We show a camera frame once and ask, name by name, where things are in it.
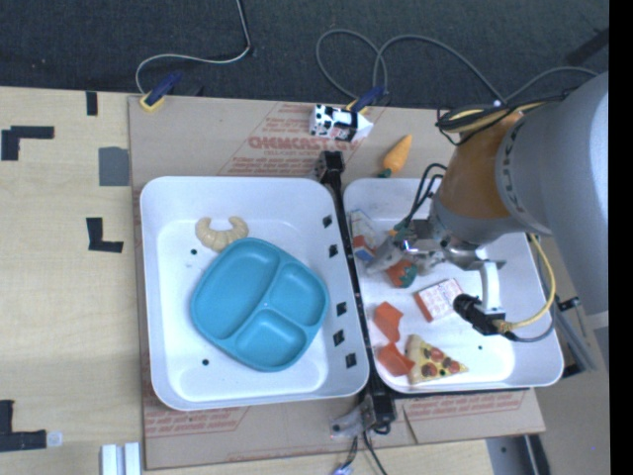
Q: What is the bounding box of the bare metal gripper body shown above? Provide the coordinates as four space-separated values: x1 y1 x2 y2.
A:
395 218 490 272

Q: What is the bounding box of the red toy strawberry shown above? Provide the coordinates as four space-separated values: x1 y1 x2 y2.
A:
386 258 419 290

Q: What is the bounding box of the thin black rod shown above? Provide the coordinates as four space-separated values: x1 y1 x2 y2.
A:
326 168 392 405

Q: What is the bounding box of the white blue red carton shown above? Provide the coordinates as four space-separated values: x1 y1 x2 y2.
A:
347 208 390 264

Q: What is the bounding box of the orange and white packet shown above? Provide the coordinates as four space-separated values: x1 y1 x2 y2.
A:
413 277 465 324

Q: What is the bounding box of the orange toy wedge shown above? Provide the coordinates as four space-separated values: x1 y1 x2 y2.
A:
372 301 405 342
377 341 416 378

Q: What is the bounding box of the toy pizza slice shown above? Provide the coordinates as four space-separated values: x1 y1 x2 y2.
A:
405 333 470 386

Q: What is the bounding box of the orange toy carrot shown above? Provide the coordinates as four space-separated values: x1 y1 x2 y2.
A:
377 134 414 179

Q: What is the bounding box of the white plastic tray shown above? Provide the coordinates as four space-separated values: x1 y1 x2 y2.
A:
139 175 371 412
342 177 566 395

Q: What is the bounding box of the blue divided plate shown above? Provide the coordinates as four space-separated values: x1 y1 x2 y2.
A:
189 237 331 373

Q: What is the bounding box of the black and white milk carton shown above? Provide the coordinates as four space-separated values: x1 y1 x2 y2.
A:
308 103 374 144

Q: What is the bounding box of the beige toy croissant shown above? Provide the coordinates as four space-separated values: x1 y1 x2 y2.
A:
194 215 250 253

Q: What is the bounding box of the brown cardboard board red print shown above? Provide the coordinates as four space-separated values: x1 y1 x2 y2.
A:
127 94 547 471

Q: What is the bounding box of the black cylinder on white bracket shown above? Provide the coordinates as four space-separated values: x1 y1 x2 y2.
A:
452 259 508 337

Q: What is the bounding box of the black block with thin wires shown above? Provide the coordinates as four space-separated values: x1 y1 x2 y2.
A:
316 149 346 185
369 389 398 428

